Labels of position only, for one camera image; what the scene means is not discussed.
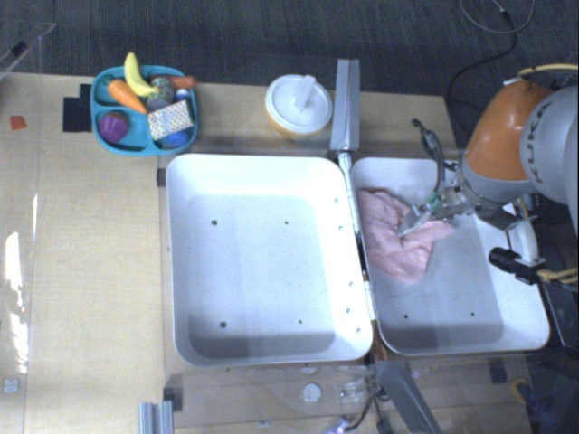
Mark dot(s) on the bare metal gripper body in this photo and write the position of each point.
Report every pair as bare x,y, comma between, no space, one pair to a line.
454,201

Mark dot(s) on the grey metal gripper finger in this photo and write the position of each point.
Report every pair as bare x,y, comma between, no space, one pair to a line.
438,220
410,222

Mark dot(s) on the pink cloth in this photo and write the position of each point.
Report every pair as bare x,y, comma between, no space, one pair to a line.
389,247

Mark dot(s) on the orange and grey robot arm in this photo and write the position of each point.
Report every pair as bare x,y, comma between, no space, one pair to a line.
506,134

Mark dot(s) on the white plastic tray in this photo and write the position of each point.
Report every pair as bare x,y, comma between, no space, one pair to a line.
457,296
267,260

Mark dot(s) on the yellow bowl with white lid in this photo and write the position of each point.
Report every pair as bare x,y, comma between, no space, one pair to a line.
296,104

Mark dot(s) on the pale wood board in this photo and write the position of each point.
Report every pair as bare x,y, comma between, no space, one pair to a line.
226,143

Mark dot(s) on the small blue bottle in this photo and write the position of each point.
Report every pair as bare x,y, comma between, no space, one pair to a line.
175,139

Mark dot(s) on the patterned white carton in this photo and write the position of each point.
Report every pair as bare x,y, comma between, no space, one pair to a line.
170,120

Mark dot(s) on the orange sausage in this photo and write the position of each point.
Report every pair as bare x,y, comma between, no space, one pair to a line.
184,82

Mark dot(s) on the small green can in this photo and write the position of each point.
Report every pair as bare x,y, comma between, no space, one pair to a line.
161,91

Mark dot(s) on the blue divided plate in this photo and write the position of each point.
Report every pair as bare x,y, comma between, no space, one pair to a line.
135,145

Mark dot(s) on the yellow banana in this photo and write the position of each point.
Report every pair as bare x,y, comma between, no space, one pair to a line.
134,79

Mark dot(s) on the orange carrot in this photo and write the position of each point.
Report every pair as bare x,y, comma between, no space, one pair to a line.
126,96

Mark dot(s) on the purple grapes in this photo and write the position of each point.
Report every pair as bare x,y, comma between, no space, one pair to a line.
113,127

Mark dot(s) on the black cylinder on white bracket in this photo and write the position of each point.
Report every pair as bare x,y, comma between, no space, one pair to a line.
509,258

